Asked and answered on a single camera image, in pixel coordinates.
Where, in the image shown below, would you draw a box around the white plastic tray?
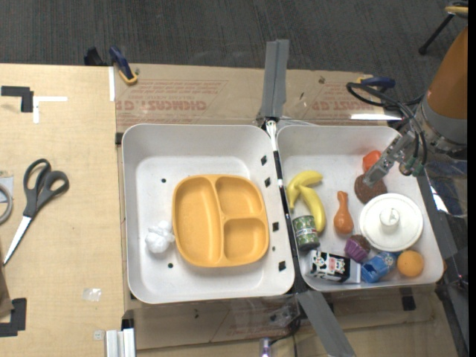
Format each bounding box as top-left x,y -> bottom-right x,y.
121,123 -> 296,305
276,124 -> 445,294

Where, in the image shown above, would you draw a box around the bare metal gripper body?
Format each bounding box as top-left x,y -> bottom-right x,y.
382,129 -> 418,167

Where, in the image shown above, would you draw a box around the white cow print carton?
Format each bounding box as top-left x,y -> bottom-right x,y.
309,249 -> 362,284

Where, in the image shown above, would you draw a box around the purple toy cupcake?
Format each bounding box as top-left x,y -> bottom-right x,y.
344,234 -> 372,263

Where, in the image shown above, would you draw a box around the white round lid with knob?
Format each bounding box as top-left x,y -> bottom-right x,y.
358,193 -> 425,253

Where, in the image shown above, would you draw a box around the yellow banana bunch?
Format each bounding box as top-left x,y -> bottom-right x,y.
286,170 -> 327,234

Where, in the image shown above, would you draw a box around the orange ball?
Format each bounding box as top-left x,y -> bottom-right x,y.
396,249 -> 425,278

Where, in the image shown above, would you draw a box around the orange divided plate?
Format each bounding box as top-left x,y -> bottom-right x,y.
172,174 -> 271,268

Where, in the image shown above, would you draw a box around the white crumpled paper ball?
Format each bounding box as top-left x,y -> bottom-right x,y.
144,219 -> 176,254

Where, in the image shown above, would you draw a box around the orange toy chicken drumstick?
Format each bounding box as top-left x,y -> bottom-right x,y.
332,190 -> 355,236

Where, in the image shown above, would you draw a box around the grey handled scissors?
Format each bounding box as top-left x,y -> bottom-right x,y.
2,158 -> 71,267

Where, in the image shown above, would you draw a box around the green small can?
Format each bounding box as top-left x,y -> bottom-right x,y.
292,214 -> 321,252

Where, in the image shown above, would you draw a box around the orange red toy block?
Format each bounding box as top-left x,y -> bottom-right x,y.
361,149 -> 384,173

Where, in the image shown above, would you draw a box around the grey tape roll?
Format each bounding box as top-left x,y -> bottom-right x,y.
0,181 -> 14,226

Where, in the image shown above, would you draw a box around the brown toy biscuit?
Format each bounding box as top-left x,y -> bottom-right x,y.
353,173 -> 388,205

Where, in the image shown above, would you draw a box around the brown cardboard board red print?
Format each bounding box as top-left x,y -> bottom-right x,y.
114,63 -> 449,352

